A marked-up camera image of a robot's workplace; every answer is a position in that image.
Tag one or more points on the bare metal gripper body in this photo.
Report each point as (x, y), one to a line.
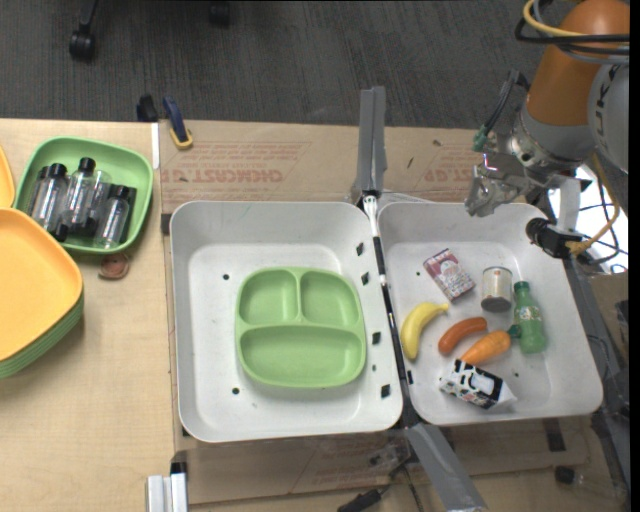
(520, 165)

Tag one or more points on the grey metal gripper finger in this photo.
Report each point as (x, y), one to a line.
(475, 197)
(496, 197)

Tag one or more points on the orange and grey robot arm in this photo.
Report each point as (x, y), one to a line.
(560, 85)

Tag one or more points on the red carton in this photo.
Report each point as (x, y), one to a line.
(449, 275)

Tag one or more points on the small white can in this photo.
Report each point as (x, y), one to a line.
(496, 287)

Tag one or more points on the green bottle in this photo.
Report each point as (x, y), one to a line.
(530, 325)

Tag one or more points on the orange sausage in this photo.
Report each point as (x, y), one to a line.
(461, 334)

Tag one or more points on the yellow banana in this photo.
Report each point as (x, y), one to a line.
(414, 327)

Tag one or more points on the orange carrot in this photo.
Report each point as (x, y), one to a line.
(487, 347)

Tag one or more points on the white plastic tray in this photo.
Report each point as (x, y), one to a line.
(565, 370)
(215, 320)

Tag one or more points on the black and white carton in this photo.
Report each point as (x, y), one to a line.
(475, 385)

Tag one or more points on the brown cardboard board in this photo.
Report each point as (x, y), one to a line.
(280, 165)

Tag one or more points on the green divided plate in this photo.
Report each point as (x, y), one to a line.
(300, 350)

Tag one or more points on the clear plastic bottle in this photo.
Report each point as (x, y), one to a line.
(79, 195)
(567, 475)
(113, 222)
(49, 197)

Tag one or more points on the green square plate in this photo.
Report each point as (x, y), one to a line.
(127, 165)

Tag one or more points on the brown biscuit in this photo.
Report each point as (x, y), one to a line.
(114, 266)

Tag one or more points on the black chair castor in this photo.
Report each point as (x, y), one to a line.
(82, 42)

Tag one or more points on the yellow plate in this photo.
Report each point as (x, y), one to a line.
(5, 180)
(35, 280)

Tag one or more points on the black cylinder on white bracket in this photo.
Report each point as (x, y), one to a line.
(550, 237)

